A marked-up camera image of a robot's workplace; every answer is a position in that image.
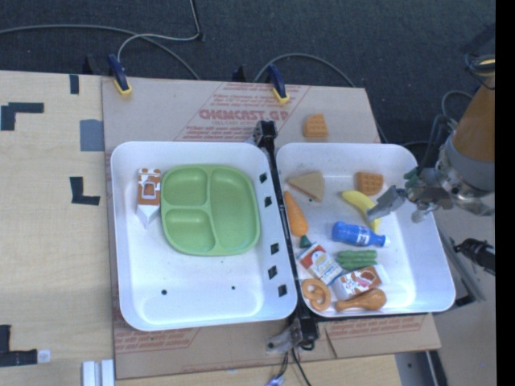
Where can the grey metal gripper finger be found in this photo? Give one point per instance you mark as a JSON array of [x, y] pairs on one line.
[[386, 203], [422, 213]]

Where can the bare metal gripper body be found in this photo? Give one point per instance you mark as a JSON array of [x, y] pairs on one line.
[[438, 193]]

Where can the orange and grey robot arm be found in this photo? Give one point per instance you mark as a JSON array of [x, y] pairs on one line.
[[479, 127]]

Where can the orange waffle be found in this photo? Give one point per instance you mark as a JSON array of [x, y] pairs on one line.
[[369, 183], [316, 127]]

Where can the yellow banana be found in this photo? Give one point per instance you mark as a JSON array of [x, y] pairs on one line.
[[358, 201]]

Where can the blue bottle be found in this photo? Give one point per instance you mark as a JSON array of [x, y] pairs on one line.
[[354, 233]]

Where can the white plastic tray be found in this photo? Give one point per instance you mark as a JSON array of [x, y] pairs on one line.
[[414, 264], [193, 288]]

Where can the green beans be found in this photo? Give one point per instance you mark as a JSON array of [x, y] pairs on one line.
[[356, 259]]

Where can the tan sandwich wedge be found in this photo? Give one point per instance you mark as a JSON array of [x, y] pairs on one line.
[[311, 185]]

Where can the brown and white carton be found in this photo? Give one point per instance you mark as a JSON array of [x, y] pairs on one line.
[[360, 282]]

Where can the red and white carton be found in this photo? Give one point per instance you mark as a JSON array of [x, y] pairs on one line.
[[320, 264]]

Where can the orange carrot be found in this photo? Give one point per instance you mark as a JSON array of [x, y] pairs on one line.
[[295, 217]]

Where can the brown chicken drumstick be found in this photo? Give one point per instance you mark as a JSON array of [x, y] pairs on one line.
[[370, 300]]

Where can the thin black and white rod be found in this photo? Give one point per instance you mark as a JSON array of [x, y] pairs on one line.
[[286, 231]]

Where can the orange pretzel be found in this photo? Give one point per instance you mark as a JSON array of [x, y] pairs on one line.
[[320, 300]]

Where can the green divided plate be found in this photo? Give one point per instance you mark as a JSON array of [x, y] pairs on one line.
[[231, 207]]

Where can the brown cardboard board, red print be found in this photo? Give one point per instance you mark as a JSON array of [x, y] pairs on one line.
[[169, 107]]

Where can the orange and white carton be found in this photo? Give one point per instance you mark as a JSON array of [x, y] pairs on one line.
[[148, 199]]

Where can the black cylinder on white bracket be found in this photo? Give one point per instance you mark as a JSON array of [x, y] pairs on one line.
[[479, 251]]

